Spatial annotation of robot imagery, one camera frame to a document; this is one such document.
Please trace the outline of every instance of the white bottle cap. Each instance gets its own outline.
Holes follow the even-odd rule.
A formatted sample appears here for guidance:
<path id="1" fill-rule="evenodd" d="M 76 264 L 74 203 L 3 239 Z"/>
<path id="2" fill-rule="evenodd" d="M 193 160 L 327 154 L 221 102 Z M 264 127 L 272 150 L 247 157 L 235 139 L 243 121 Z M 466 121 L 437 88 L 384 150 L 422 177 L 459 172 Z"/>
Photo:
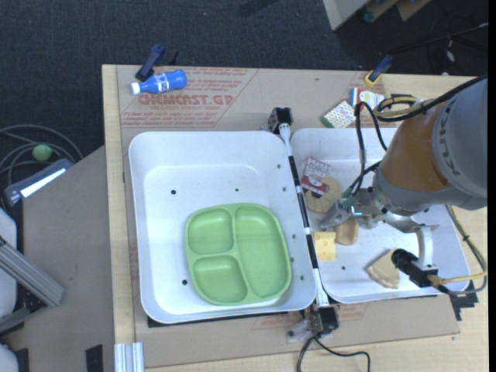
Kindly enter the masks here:
<path id="1" fill-rule="evenodd" d="M 139 86 L 140 86 L 140 83 L 132 83 L 131 84 L 131 92 L 133 93 L 133 95 L 138 95 L 141 92 L 141 89 Z"/>

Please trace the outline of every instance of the black floor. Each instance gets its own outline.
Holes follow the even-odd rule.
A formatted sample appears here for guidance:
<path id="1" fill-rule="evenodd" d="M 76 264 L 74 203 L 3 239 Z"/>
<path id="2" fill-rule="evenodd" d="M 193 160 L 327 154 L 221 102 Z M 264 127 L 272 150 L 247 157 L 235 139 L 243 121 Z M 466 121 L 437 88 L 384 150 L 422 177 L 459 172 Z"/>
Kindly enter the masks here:
<path id="1" fill-rule="evenodd" d="M 333 32 L 322 0 L 0 0 L 0 128 L 48 126 L 87 155 L 104 139 L 101 66 L 142 64 L 156 43 L 177 66 L 370 70 L 488 22 L 488 1 L 434 0 L 407 22 L 396 8 L 372 24 L 355 15 Z M 390 72 L 487 74 L 487 45 L 488 27 L 444 38 L 396 53 Z M 0 162 L 20 144 L 0 136 Z"/>

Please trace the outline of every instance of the tennis ball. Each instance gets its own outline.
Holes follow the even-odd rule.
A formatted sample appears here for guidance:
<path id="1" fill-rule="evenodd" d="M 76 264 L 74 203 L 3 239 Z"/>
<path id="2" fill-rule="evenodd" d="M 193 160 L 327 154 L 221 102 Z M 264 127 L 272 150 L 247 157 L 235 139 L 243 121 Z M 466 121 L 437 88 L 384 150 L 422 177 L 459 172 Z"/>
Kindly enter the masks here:
<path id="1" fill-rule="evenodd" d="M 52 157 L 53 149 L 48 145 L 40 144 L 33 147 L 31 154 L 36 161 L 48 161 Z"/>

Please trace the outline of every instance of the yellow block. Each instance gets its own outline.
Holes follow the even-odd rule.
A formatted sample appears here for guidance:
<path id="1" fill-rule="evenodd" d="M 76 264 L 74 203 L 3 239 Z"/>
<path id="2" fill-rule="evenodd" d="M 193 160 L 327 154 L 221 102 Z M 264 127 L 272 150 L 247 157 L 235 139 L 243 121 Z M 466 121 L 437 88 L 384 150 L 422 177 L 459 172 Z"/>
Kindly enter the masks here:
<path id="1" fill-rule="evenodd" d="M 336 233 L 335 232 L 313 232 L 315 252 L 317 259 L 322 261 L 336 259 Z"/>

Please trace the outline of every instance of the green plate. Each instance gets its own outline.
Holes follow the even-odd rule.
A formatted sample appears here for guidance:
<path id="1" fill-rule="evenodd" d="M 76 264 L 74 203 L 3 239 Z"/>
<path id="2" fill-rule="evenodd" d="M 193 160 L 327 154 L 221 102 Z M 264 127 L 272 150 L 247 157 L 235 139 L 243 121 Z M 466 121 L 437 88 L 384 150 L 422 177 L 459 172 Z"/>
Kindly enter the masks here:
<path id="1" fill-rule="evenodd" d="M 185 243 L 193 284 L 215 305 L 268 301 L 291 283 L 281 225 L 262 205 L 201 209 L 186 222 Z"/>

